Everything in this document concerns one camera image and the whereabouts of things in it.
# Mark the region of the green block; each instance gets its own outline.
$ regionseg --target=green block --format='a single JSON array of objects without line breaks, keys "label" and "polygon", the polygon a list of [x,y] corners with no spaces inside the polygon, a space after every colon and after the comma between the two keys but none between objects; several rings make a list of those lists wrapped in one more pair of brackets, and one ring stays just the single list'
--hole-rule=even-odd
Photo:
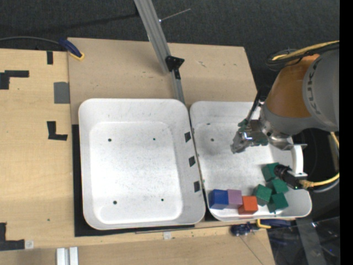
[{"label": "green block", "polygon": [[282,181],[281,179],[273,179],[271,180],[268,184],[267,187],[271,188],[274,193],[281,193],[281,192],[287,192],[288,186],[287,184]]},{"label": "green block", "polygon": [[263,172],[265,181],[269,182],[270,180],[276,178],[274,169],[278,164],[279,164],[278,162],[267,164],[265,167],[261,169],[261,171]]},{"label": "green block", "polygon": [[270,210],[270,213],[273,213],[276,210],[288,207],[288,202],[283,192],[275,193],[271,195],[270,202],[267,204],[267,206]]},{"label": "green block", "polygon": [[272,189],[265,187],[262,184],[258,184],[258,186],[255,187],[253,190],[253,196],[256,196],[256,199],[260,206],[264,206],[268,202],[270,202],[271,194],[272,194]]}]

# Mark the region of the wooden table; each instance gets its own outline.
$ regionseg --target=wooden table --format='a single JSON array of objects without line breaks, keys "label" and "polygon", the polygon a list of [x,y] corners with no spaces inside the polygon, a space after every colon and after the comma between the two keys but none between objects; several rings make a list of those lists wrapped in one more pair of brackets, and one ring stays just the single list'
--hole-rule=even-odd
[{"label": "wooden table", "polygon": [[[83,61],[55,51],[49,65],[46,51],[0,49],[0,72],[30,73],[11,77],[9,90],[0,90],[0,222],[7,222],[7,240],[34,242],[33,250],[0,252],[0,264],[52,264],[56,248],[71,246],[79,246],[82,264],[110,264],[109,256],[119,256],[123,264],[137,264],[139,258],[151,264],[214,264],[220,256],[274,264],[266,231],[234,237],[229,225],[236,223],[202,221],[194,229],[173,231],[172,240],[164,240],[162,232],[74,236],[71,126],[78,124],[79,104],[93,97],[173,95],[150,43],[70,41],[85,53]],[[169,46],[185,59],[180,74],[187,107],[199,100],[253,101],[256,89],[244,48]],[[70,104],[55,103],[59,82],[69,83]],[[67,134],[67,140],[49,140],[47,121],[55,121],[57,134]]]}]

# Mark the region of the dark background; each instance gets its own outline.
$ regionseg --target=dark background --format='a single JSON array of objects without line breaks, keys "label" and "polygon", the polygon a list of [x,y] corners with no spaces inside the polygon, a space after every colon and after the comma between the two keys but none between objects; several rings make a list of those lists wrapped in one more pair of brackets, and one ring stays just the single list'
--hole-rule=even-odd
[{"label": "dark background", "polygon": [[[152,0],[168,42],[242,46],[257,89],[268,91],[277,72],[265,66],[279,50],[340,39],[340,0]],[[36,36],[148,41],[133,0],[0,0],[0,39]],[[2,48],[60,50],[34,40],[0,41]],[[307,131],[304,167],[312,179],[334,175],[327,134]],[[339,216],[339,187],[313,194],[312,217]]]}]

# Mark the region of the cube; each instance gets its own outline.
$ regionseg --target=cube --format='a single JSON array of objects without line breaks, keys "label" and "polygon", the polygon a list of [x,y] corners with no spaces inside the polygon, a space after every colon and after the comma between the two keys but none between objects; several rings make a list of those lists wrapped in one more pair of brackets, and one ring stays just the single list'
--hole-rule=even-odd
[{"label": "cube", "polygon": [[242,191],[237,189],[227,189],[228,206],[227,208],[238,209],[243,205]]},{"label": "cube", "polygon": [[208,204],[212,209],[224,209],[228,206],[228,192],[214,189],[208,195]]},{"label": "cube", "polygon": [[270,210],[270,213],[273,213],[276,210],[280,210],[288,207],[288,202],[283,192],[275,193],[271,195],[270,202],[267,204],[267,206]]},{"label": "cube", "polygon": [[238,208],[239,214],[251,215],[259,210],[258,201],[256,196],[253,195],[244,195],[243,196],[243,205]]},{"label": "cube", "polygon": [[279,164],[278,162],[267,164],[265,167],[261,169],[264,175],[265,181],[269,182],[270,180],[276,178],[274,169],[278,164]]},{"label": "cube", "polygon": [[253,190],[253,195],[256,196],[260,206],[265,206],[268,202],[270,202],[272,189],[262,184],[258,184],[258,186]]},{"label": "cube", "polygon": [[285,193],[289,190],[287,184],[281,179],[273,179],[268,182],[267,186],[271,188],[274,193]]}]

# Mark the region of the black connector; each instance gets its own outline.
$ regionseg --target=black connector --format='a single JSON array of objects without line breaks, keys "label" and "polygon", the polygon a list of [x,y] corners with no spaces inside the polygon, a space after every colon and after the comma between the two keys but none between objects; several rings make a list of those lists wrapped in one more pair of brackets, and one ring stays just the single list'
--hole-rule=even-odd
[{"label": "black connector", "polygon": [[302,185],[299,183],[299,180],[305,179],[306,176],[295,177],[294,175],[288,173],[288,171],[291,171],[291,170],[292,169],[289,166],[284,166],[284,165],[278,164],[274,168],[274,173],[282,181],[286,182],[287,185],[290,186],[292,189],[301,189]]}]

